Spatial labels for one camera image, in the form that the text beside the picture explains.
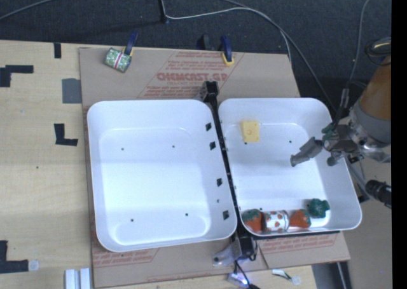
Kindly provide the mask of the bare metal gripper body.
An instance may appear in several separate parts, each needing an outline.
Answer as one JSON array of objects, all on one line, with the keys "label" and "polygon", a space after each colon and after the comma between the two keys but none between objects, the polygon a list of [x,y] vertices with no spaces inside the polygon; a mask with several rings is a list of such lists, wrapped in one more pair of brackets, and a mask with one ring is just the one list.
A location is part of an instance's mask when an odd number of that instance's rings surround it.
[{"label": "bare metal gripper body", "polygon": [[384,152],[388,144],[369,135],[362,126],[348,124],[327,125],[322,129],[325,150],[331,155],[348,158],[353,163],[362,158],[371,158],[379,163],[390,163],[391,154]]}]

